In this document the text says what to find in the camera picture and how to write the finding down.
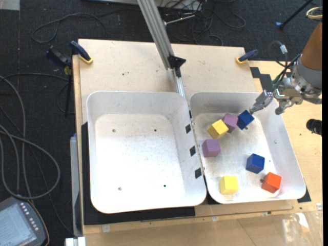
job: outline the yellow cube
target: yellow cube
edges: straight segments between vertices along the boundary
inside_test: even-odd
[[[210,128],[207,130],[212,138],[221,138],[223,135],[228,132],[229,128],[223,122],[222,119],[218,120],[217,122],[213,123]]]
[[[221,194],[234,194],[238,191],[238,178],[236,176],[223,176],[219,181]]]

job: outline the screen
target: screen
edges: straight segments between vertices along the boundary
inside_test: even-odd
[[[24,246],[36,240],[18,204],[0,211],[0,246]]]

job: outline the black floor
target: black floor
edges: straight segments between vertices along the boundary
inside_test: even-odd
[[[273,60],[268,46],[278,40],[286,45],[291,60],[301,53],[317,25],[314,20],[307,19],[305,13],[310,8],[322,6],[322,0],[313,0],[283,30],[276,23],[284,22],[305,2],[236,0],[227,3],[227,0],[207,0],[203,15],[168,25],[168,34],[172,43],[244,47],[246,51],[257,49],[259,53],[254,60]],[[166,8],[160,12],[167,22],[179,17],[177,10]],[[46,25],[33,33],[42,25],[65,16],[60,22]],[[72,237],[69,141],[75,133],[75,126],[74,115],[65,118],[61,110],[65,108],[67,76],[61,67],[48,62],[46,51],[53,45],[69,56],[69,43],[78,38],[152,41],[138,6],[80,0],[20,0],[20,11],[0,10],[0,76],[11,75],[8,82],[22,98],[26,114],[25,138],[49,152],[61,170],[60,182],[51,198],[67,229],[56,216],[49,196],[34,200],[48,228],[50,245],[64,245],[65,238]],[[279,51],[273,50],[273,54],[284,60]],[[73,104],[71,98],[70,112],[74,111]],[[12,135],[23,134],[20,101],[13,88],[4,81],[0,82],[0,125]],[[2,173],[5,173],[8,186],[16,193],[15,151],[4,134],[0,134],[0,138],[5,154],[5,170]],[[16,143],[21,158],[22,144]],[[37,196],[47,191],[44,177],[48,188],[55,184],[56,168],[39,150],[31,149],[29,145],[25,150],[30,191],[32,196]],[[22,170],[20,173],[20,194],[28,196]],[[9,196],[1,181],[0,201]]]

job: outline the wooden table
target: wooden table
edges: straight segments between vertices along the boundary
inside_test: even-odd
[[[81,125],[87,122],[86,99],[94,91],[175,91],[171,71],[165,70],[154,43],[80,39],[78,43],[94,58],[87,65],[73,57],[76,133],[83,205],[81,166]],[[176,56],[187,61],[181,67],[186,99],[196,92],[261,92],[259,79],[253,79],[250,66],[274,78],[281,66],[272,61],[249,61],[238,65],[235,58],[245,54],[244,48],[172,45]],[[282,115],[295,155],[303,173],[312,201],[264,201],[252,203],[215,204],[206,201],[195,207],[196,216],[179,219],[121,222],[106,225],[83,225],[87,245],[217,245],[222,232],[229,228],[226,242],[245,242],[241,219],[259,222],[270,215],[317,212],[322,205],[322,137],[306,128],[310,118],[322,119],[321,105],[304,102],[288,108]]]

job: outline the metal plate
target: metal plate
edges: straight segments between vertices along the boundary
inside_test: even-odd
[[[206,197],[185,98],[97,91],[87,100],[91,201],[103,213],[201,204]]]
[[[281,115],[275,114],[273,101],[264,110],[255,112],[247,129],[239,127],[219,139],[221,152],[216,157],[204,157],[201,145],[212,137],[207,132],[212,123],[226,113],[238,116],[248,110],[259,93],[200,92],[190,99],[195,133],[200,145],[204,176],[211,197],[219,203],[239,203],[279,199],[298,199],[305,194],[305,183]],[[253,153],[265,158],[264,169],[256,174],[245,169]],[[264,176],[273,172],[282,177],[275,193],[261,188]],[[238,177],[238,191],[233,195],[220,193],[219,180],[224,175]]]

